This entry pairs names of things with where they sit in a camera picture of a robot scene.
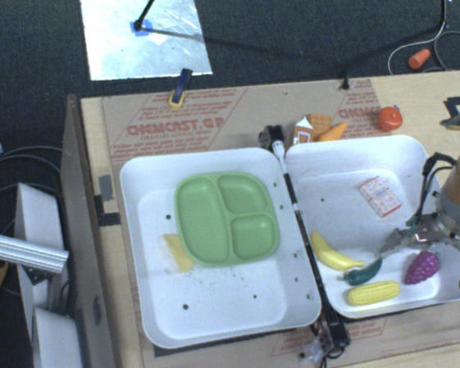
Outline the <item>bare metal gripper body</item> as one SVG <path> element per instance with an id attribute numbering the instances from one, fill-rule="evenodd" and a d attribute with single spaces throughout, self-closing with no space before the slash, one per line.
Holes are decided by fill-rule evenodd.
<path id="1" fill-rule="evenodd" d="M 460 220 L 449 215 L 413 218 L 406 223 L 408 232 L 419 243 L 445 243 L 460 252 Z"/>

